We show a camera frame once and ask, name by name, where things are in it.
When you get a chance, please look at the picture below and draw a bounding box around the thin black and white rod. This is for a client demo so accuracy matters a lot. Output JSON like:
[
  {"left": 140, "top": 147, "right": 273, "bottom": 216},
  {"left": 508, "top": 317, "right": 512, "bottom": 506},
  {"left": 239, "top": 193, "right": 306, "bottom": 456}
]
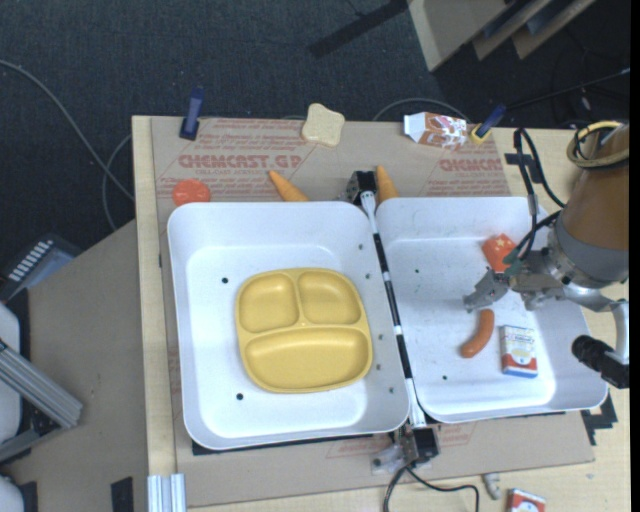
[{"left": 360, "top": 189, "right": 427, "bottom": 429}]

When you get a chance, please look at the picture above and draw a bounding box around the red and white packet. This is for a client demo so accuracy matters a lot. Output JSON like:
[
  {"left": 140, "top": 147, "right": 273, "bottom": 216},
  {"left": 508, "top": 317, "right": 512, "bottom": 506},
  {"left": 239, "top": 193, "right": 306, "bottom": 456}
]
[{"left": 505, "top": 487, "right": 548, "bottom": 512}]

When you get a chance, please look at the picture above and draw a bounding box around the black cylinder on white bracket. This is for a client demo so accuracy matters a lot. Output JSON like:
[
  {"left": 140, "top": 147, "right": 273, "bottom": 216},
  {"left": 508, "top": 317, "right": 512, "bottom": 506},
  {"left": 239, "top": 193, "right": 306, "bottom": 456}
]
[{"left": 571, "top": 298, "right": 631, "bottom": 391}]

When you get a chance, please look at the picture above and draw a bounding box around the orange carrot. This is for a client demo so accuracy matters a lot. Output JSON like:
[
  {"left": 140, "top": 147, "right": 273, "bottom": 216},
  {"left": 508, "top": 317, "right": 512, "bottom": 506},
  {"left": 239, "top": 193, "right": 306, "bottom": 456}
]
[
  {"left": 375, "top": 164, "right": 400, "bottom": 202},
  {"left": 267, "top": 169, "right": 310, "bottom": 203}
]

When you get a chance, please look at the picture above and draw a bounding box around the red and white small carton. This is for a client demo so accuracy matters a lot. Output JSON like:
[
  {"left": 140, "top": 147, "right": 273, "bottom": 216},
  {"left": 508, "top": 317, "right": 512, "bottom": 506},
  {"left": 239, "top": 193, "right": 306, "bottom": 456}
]
[{"left": 499, "top": 324, "right": 540, "bottom": 379}]

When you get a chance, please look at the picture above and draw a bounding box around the red round tomato slice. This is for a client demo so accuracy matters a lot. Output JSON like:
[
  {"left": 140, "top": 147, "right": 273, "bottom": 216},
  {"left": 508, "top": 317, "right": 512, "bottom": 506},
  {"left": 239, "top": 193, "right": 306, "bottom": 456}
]
[{"left": 171, "top": 178, "right": 212, "bottom": 208}]

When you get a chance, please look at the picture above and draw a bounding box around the yellow divided plate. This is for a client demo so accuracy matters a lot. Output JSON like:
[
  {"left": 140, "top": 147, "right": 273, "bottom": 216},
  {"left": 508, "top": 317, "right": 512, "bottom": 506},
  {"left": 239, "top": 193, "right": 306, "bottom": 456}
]
[{"left": 234, "top": 267, "right": 375, "bottom": 395}]

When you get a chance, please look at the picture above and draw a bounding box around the red carton with yellow stars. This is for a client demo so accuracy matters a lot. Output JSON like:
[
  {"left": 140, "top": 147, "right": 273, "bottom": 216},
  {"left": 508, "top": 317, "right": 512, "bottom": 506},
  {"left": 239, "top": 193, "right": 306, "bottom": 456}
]
[{"left": 481, "top": 233, "right": 519, "bottom": 274}]

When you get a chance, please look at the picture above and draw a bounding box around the orange sausage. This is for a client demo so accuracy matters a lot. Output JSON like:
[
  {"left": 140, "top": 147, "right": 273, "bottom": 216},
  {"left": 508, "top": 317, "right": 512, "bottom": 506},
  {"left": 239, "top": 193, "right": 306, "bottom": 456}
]
[{"left": 459, "top": 308, "right": 496, "bottom": 360}]

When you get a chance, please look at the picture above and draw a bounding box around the white plastic tray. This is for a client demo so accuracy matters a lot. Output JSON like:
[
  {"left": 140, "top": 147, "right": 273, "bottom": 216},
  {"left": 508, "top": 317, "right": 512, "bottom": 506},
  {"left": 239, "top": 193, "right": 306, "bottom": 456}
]
[
  {"left": 166, "top": 200, "right": 412, "bottom": 451},
  {"left": 374, "top": 195, "right": 611, "bottom": 425}
]

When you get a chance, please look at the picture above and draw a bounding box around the white and orange milk carton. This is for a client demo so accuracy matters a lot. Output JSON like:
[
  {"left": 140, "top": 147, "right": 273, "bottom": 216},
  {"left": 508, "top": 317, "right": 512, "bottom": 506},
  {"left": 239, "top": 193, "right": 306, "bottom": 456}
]
[{"left": 403, "top": 111, "right": 469, "bottom": 152}]

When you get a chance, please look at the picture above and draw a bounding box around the beige bread slice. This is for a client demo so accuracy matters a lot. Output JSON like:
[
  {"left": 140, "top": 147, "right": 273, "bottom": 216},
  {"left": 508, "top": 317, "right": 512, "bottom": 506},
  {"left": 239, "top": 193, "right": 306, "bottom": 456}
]
[{"left": 300, "top": 102, "right": 347, "bottom": 149}]

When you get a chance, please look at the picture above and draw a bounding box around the brown cardboard board, red print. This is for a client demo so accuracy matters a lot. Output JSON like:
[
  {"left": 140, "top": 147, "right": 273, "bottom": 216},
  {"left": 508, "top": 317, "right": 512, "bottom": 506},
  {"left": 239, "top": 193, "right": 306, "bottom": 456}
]
[{"left": 149, "top": 117, "right": 597, "bottom": 509}]

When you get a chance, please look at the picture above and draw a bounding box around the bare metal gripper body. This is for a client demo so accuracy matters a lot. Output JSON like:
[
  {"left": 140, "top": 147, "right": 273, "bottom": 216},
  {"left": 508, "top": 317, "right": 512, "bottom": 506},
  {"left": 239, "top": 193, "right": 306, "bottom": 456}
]
[{"left": 507, "top": 248, "right": 616, "bottom": 312}]

